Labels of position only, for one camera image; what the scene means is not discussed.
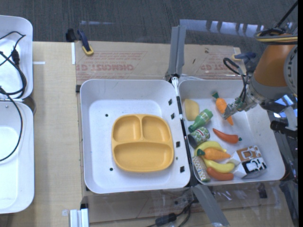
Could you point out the brown cardboard board, red print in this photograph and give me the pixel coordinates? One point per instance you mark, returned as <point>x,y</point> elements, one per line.
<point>142,63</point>

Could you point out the yellow divided plate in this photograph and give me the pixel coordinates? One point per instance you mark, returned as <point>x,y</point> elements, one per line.
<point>142,150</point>

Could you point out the white patterned packet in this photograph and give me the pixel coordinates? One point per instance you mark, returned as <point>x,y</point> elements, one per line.
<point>200,169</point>

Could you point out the orange chilli pepper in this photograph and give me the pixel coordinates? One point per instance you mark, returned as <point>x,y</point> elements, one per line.
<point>226,136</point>

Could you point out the yellow banana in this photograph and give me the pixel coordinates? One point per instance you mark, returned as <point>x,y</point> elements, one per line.
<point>220,167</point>
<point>210,145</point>

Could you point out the green bottle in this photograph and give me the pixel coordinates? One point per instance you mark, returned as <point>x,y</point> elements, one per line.
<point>201,119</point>

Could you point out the black cylinder on white bracket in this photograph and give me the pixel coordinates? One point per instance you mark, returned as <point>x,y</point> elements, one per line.
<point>280,126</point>

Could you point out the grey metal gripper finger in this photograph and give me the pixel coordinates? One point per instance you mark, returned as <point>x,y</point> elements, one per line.
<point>226,113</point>
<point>234,109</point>

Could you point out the orange carrot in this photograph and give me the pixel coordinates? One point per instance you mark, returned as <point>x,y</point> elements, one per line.
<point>220,104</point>
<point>215,154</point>

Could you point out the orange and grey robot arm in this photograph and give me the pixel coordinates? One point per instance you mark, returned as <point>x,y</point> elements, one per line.
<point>270,65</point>

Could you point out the orange sausage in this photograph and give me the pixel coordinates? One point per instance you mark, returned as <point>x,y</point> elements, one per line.
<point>220,175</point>

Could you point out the white brown black carton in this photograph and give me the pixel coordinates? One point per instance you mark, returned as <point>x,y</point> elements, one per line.
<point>251,162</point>

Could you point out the white plastic tray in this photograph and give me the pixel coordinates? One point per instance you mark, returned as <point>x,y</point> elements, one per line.
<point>99,136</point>
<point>255,126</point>

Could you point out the green can with peas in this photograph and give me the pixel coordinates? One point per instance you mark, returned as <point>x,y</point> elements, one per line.
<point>200,136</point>

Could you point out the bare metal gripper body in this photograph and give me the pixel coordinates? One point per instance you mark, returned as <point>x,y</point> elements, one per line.
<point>251,102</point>

